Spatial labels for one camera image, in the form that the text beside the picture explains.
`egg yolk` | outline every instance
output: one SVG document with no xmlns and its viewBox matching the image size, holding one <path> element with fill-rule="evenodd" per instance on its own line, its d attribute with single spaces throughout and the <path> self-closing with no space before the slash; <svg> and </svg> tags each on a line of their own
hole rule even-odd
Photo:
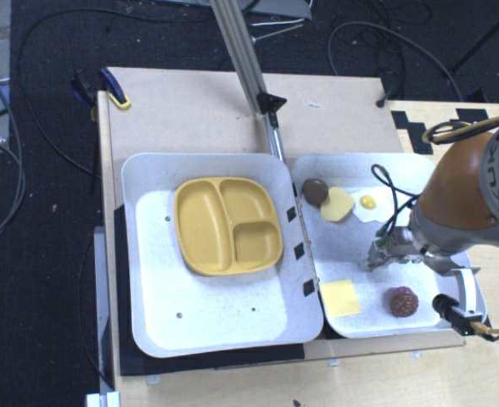
<svg viewBox="0 0 499 407">
<path fill-rule="evenodd" d="M 368 194 L 363 196 L 362 198 L 360 198 L 359 202 L 361 202 L 361 206 L 363 208 L 366 208 L 366 209 L 376 208 L 376 200 Z"/>
</svg>

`brown round object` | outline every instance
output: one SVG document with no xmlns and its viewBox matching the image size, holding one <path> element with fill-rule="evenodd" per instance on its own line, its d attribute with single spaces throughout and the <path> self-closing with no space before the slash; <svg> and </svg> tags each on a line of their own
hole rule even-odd
<svg viewBox="0 0 499 407">
<path fill-rule="evenodd" d="M 389 306 L 394 316 L 406 317 L 416 313 L 419 299 L 409 287 L 398 287 L 391 294 Z"/>
<path fill-rule="evenodd" d="M 313 178 L 304 181 L 302 193 L 309 204 L 319 205 L 327 200 L 328 187 L 324 181 Z"/>
</svg>

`robotic arm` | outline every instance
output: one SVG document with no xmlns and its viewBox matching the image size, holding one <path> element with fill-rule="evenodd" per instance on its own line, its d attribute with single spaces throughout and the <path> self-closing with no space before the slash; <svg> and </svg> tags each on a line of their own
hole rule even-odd
<svg viewBox="0 0 499 407">
<path fill-rule="evenodd" d="M 458 265 L 454 256 L 476 244 L 499 248 L 499 129 L 488 131 L 499 127 L 499 118 L 436 133 L 447 125 L 423 136 L 428 142 L 453 144 L 413 203 L 408 225 L 372 243 L 366 268 L 423 262 L 441 276 L 457 276 L 461 303 L 441 294 L 433 306 L 461 334 L 482 334 L 472 295 L 478 269 Z"/>
</svg>

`black floor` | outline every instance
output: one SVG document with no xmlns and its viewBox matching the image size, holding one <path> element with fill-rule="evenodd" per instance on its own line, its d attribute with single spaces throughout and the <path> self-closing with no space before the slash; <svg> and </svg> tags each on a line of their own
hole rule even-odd
<svg viewBox="0 0 499 407">
<path fill-rule="evenodd" d="M 263 72 L 376 76 L 392 98 L 499 103 L 499 0 L 316 0 L 312 13 L 298 30 L 257 42 Z M 93 251 L 84 254 L 102 215 L 97 128 L 70 79 L 84 70 L 97 89 L 106 65 L 233 67 L 211 11 L 176 4 L 13 0 L 11 41 L 27 188 L 0 237 L 0 406 L 83 405 L 98 391 L 79 325 L 81 317 L 94 356 Z M 0 155 L 0 222 L 16 178 L 14 161 Z"/>
</svg>

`table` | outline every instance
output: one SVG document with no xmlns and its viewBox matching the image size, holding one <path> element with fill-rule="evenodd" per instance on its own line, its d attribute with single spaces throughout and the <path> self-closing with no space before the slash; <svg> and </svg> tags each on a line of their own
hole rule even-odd
<svg viewBox="0 0 499 407">
<path fill-rule="evenodd" d="M 499 342 L 460 337 L 454 331 L 393 337 L 328 340 L 304 345 L 303 361 L 160 376 L 122 376 L 117 352 L 114 210 L 123 201 L 121 166 L 139 152 L 267 152 L 263 123 L 250 115 L 235 73 L 111 68 L 132 100 L 116 109 L 98 95 L 104 234 L 108 271 L 110 335 L 115 391 L 122 406 L 269 405 L 499 405 Z M 455 119 L 456 110 L 499 104 L 375 102 L 384 95 L 379 79 L 266 74 L 270 93 L 288 99 L 278 112 L 290 165 L 304 153 L 411 152 L 406 131 L 391 111 L 427 126 Z M 435 147 L 429 158 L 443 154 Z M 499 250 L 469 251 L 488 313 L 499 327 Z"/>
</svg>

